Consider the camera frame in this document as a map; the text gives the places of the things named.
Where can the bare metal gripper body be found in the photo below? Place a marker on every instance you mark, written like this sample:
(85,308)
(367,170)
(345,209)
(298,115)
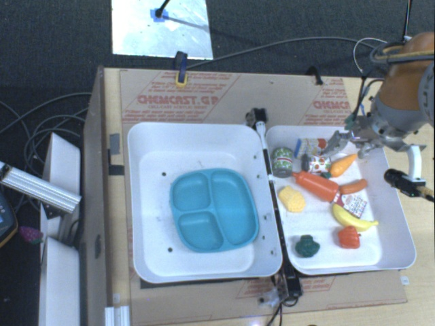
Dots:
(368,132)

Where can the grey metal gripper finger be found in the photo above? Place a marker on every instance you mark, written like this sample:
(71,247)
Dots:
(339,142)
(367,150)

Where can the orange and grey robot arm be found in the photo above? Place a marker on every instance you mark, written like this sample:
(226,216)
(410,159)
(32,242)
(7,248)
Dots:
(401,87)

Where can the orange carrot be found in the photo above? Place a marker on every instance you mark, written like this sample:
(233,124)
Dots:
(341,166)

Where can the white can with red print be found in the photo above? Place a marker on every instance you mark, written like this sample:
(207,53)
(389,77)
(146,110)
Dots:
(317,164)

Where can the blue and white carton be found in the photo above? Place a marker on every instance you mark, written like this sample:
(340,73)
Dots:
(307,146)

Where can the orange sausage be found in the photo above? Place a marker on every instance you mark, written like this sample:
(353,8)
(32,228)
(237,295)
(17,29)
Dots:
(355,186)

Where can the orange bottle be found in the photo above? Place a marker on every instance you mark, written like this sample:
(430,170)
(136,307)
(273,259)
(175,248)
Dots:
(316,183)

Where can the white and red carton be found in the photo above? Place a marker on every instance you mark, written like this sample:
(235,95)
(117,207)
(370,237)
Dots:
(355,205)

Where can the green and white can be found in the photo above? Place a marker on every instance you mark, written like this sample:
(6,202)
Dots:
(282,161)

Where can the yellow banana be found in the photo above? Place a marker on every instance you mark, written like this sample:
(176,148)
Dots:
(346,218)

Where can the yellow corn cob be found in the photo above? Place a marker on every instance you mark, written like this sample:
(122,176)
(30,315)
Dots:
(292,199)

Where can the thin black and white rod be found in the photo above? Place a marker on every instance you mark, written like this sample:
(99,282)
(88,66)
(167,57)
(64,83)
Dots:
(274,189)

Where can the brown cardboard board, red print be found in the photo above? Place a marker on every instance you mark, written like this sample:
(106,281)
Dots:
(272,93)

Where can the white plastic tray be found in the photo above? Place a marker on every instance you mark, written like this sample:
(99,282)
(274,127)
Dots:
(319,222)
(153,216)

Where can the orange bell pepper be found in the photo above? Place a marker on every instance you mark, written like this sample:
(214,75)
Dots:
(349,238)

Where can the green broccoli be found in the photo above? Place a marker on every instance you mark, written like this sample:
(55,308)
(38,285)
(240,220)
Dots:
(307,246)

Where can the blue divided plate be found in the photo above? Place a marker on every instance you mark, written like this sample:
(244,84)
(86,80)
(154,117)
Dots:
(217,212)

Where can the purple grapes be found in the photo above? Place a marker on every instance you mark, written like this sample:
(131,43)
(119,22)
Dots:
(30,234)

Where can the black cylinder on white bracket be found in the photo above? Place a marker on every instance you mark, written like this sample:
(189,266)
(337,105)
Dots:
(402,180)

